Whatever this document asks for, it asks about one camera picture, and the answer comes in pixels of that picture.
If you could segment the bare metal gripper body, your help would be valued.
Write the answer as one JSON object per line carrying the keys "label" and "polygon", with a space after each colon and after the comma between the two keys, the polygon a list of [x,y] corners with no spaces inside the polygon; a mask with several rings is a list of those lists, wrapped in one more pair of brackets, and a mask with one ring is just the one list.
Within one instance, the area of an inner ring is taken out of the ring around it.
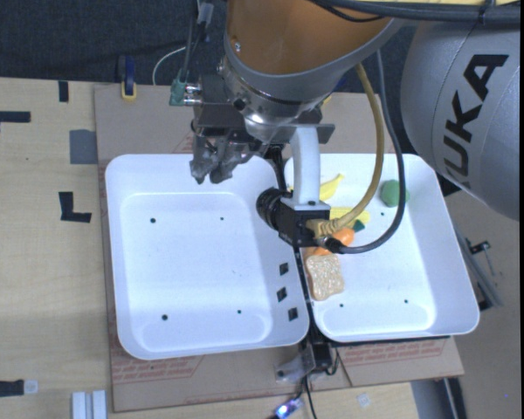
{"label": "bare metal gripper body", "polygon": [[239,64],[222,64],[200,85],[193,123],[197,134],[219,136],[237,129],[263,144],[290,141],[300,118],[324,100],[324,91],[299,73],[268,74]]}

